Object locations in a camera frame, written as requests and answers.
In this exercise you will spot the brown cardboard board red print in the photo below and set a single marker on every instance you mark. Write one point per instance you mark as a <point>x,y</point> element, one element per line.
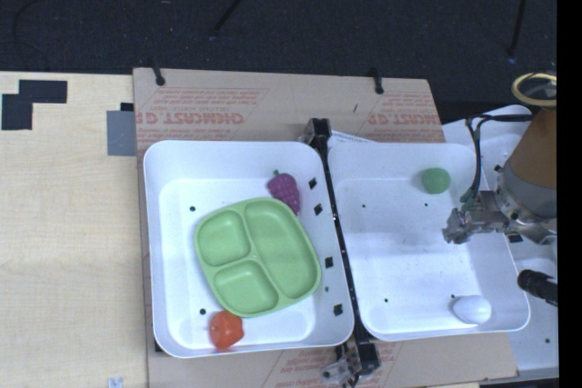
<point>273,113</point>

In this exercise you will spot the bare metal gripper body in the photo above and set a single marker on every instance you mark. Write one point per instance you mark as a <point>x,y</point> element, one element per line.
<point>488,213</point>

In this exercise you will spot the orange toy fruit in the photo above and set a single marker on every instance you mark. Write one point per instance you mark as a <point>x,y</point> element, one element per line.
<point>225,329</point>

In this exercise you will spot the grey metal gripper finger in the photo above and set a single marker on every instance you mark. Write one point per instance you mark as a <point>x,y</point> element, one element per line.
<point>460,215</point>
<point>454,234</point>

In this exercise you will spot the white plastic tray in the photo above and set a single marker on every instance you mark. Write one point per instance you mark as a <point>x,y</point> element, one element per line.
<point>182,286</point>
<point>409,259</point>

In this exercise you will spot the white paper sheet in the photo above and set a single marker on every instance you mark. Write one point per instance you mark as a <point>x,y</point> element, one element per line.
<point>352,137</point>

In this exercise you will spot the white egg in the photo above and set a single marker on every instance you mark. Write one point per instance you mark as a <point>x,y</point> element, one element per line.
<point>473,309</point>

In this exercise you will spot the black cylinder on white bracket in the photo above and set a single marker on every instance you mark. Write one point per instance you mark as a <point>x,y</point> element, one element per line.
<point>538,286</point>

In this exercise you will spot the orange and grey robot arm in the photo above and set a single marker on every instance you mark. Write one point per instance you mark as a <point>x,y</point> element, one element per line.
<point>536,159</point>

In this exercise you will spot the thin black rod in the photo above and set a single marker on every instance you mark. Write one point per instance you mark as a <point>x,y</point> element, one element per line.
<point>338,231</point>

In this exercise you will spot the purple grapes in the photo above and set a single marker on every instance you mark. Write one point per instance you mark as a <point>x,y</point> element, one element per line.
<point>284,191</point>

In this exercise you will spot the green ball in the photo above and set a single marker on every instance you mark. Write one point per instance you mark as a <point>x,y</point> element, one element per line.
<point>435,181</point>

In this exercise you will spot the green divided plate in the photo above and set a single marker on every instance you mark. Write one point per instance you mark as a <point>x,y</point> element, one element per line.
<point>257,256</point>

